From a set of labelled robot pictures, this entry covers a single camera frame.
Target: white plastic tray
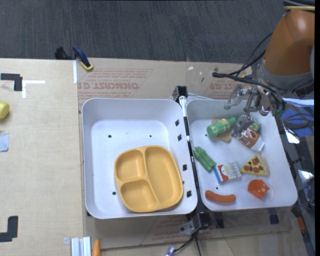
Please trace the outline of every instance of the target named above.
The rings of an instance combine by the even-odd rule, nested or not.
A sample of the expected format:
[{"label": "white plastic tray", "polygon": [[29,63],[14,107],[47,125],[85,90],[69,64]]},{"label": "white plastic tray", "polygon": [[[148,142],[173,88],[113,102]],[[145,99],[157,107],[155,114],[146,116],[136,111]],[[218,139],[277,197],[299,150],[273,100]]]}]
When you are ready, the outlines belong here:
[{"label": "white plastic tray", "polygon": [[[98,219],[188,214],[197,193],[181,107],[170,99],[93,98],[82,107],[84,188],[87,211]],[[157,145],[168,149],[183,182],[180,202],[137,213],[122,203],[114,163],[124,151]]]},{"label": "white plastic tray", "polygon": [[[195,99],[187,104],[186,112],[189,122],[189,131],[193,147],[201,147],[217,164],[237,162],[239,168],[257,152],[245,147],[237,139],[232,138],[230,142],[223,142],[211,139],[207,136],[207,126],[212,119],[230,118],[234,115],[243,114],[246,104],[243,101],[240,105],[229,110],[224,109],[225,100],[202,100]],[[207,172],[204,167],[196,161],[201,198],[205,206],[216,212],[288,207],[297,201],[297,189],[290,171],[286,154],[278,132],[275,118],[269,113],[262,116],[259,113],[252,113],[251,116],[261,123],[259,134],[265,145],[261,155],[266,160],[270,175],[261,177],[251,174],[243,174],[240,179],[229,180],[219,184],[214,171]],[[259,199],[247,191],[248,183],[251,180],[263,180],[270,190],[263,199]],[[232,204],[215,203],[205,197],[205,191],[211,190],[217,194],[234,194],[236,201]]]}]

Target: green toy vegetable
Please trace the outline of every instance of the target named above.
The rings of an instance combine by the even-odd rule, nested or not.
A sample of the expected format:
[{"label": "green toy vegetable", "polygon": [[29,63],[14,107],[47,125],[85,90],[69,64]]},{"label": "green toy vegetable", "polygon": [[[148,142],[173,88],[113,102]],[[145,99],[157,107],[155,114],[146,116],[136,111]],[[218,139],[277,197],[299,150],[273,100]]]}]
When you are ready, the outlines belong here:
[{"label": "green toy vegetable", "polygon": [[196,146],[193,150],[193,154],[195,159],[197,159],[208,172],[216,166],[216,162],[213,161],[211,157],[208,156],[207,152],[201,147]]}]

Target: wooden surface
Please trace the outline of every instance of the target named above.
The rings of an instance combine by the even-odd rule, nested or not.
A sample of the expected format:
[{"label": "wooden surface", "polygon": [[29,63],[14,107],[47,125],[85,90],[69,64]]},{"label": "wooden surface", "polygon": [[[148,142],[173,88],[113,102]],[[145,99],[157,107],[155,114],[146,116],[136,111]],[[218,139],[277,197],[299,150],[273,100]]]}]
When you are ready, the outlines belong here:
[{"label": "wooden surface", "polygon": [[[28,85],[23,99],[21,92],[13,90],[12,81],[0,80],[0,100],[11,107],[9,116],[0,121],[0,131],[10,136],[8,152],[0,152],[0,233],[7,231],[8,217],[19,217],[18,236],[11,242],[0,242],[0,255],[68,256],[70,246],[63,244],[63,239],[84,235],[73,62],[2,59],[0,72],[45,81]],[[286,232],[200,240],[201,253],[306,256],[297,220],[293,216],[291,220],[292,228]],[[161,256],[167,248],[168,244],[124,247],[103,250],[101,255]],[[196,242],[176,255],[198,255]]]}]

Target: yellow divided plate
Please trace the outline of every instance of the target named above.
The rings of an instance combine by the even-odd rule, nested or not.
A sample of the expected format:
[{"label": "yellow divided plate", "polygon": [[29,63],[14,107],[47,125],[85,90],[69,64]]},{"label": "yellow divided plate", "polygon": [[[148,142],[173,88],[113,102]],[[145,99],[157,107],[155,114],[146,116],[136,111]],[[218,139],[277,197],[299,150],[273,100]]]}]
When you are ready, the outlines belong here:
[{"label": "yellow divided plate", "polygon": [[171,207],[183,195],[176,161],[162,146],[137,147],[121,153],[114,163],[114,176],[122,202],[136,213]]}]

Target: green bottle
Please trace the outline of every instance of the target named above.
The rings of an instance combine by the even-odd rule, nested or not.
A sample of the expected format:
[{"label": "green bottle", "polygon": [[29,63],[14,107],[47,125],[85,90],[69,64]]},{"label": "green bottle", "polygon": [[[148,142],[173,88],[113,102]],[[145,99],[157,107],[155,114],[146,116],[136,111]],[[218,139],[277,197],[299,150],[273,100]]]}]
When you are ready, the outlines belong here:
[{"label": "green bottle", "polygon": [[209,137],[214,138],[217,135],[228,131],[232,125],[237,122],[237,116],[233,116],[230,119],[220,119],[219,121],[210,124],[206,128],[206,132],[208,133]]}]

